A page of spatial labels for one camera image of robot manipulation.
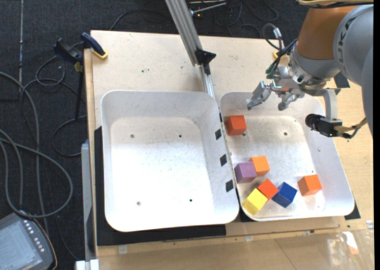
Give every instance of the orange cube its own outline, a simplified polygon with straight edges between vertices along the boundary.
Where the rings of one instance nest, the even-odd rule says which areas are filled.
[[[249,161],[254,163],[257,176],[264,176],[270,170],[266,156],[255,156],[252,157]]]
[[[257,187],[257,189],[268,199],[271,199],[278,192],[277,187],[269,179],[265,179],[264,182]]]
[[[317,174],[303,176],[298,180],[298,187],[302,196],[313,195],[322,190],[322,185]]]
[[[229,136],[243,135],[247,130],[244,115],[232,115],[226,120],[226,129]]]

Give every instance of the black floor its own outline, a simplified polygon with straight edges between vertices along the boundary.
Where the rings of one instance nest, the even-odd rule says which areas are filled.
[[[191,7],[197,9],[203,4]],[[263,26],[273,23],[281,30],[286,44],[297,38],[306,13],[307,9],[295,0],[232,0],[227,7],[206,11],[194,23],[199,35],[248,38],[263,38]],[[0,0],[0,130],[16,143],[36,148],[31,103],[14,80],[20,81],[37,110],[39,150],[62,165],[74,185],[69,204],[46,220],[58,269],[74,269],[75,260],[84,259],[79,153],[87,135],[84,120],[60,128],[74,118],[79,76],[71,64],[54,58],[53,45],[60,37],[73,45],[84,31],[108,30],[122,14],[113,30],[177,33],[163,0]],[[86,115],[84,101],[80,115]],[[5,147],[9,194],[19,208],[18,159],[12,146]],[[24,168],[23,209],[41,214],[36,156],[24,150],[20,153]],[[12,212],[5,199],[4,163],[5,157],[0,153],[0,218]],[[65,203],[68,182],[49,160],[41,158],[39,170],[45,213],[50,213]]]

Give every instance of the black clamp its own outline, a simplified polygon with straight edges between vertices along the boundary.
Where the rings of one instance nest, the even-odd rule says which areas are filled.
[[[58,39],[53,48],[57,57],[60,57],[65,62],[72,63],[77,72],[83,72],[82,52],[68,45],[62,38]]]
[[[207,52],[205,50],[197,49],[195,51],[195,56],[197,57],[199,64],[203,64],[205,74],[210,75],[211,71],[209,63],[216,57],[216,54]]]
[[[81,40],[84,42],[85,48],[91,47],[93,49],[94,55],[98,56],[102,60],[107,58],[107,52],[103,50],[99,43],[89,34],[83,33],[81,35]],[[83,52],[68,45],[66,42],[63,41],[62,38],[58,39],[58,41],[54,44],[53,48],[57,57],[61,58],[65,62],[73,64],[75,70],[80,73],[77,94],[77,105],[75,110],[75,121],[77,121],[79,119],[81,93],[83,87]]]

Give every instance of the purple cube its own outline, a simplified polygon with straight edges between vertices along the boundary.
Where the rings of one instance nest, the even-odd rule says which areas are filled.
[[[235,167],[235,177],[237,183],[251,182],[257,177],[254,163],[239,163]]]

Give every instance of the screen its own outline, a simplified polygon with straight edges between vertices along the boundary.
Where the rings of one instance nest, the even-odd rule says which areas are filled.
[[[17,221],[0,229],[0,270],[28,270],[43,260]]]

